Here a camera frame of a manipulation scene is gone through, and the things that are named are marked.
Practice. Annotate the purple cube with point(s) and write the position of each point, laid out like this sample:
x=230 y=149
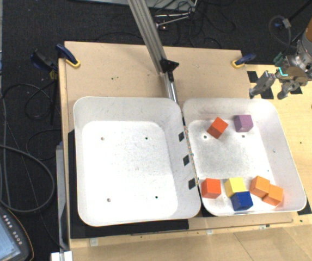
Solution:
x=243 y=123

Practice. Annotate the orange cube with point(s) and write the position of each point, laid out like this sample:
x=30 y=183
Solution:
x=274 y=196
x=259 y=186

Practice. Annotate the white plastic tray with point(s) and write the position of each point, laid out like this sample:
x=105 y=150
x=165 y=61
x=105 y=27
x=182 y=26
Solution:
x=226 y=159
x=128 y=167

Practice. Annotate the pale brown flat board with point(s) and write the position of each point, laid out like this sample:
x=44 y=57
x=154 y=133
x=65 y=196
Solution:
x=117 y=72

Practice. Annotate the blue cube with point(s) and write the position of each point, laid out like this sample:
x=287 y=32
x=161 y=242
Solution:
x=242 y=201

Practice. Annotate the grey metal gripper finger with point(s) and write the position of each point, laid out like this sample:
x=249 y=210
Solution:
x=263 y=83
x=287 y=89

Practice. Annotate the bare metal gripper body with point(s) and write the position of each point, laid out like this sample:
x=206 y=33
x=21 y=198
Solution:
x=294 y=72

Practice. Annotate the yellow cube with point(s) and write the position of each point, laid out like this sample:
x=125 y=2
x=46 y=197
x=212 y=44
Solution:
x=234 y=186

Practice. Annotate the red-orange cube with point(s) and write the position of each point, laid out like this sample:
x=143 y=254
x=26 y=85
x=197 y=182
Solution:
x=211 y=188
x=217 y=128

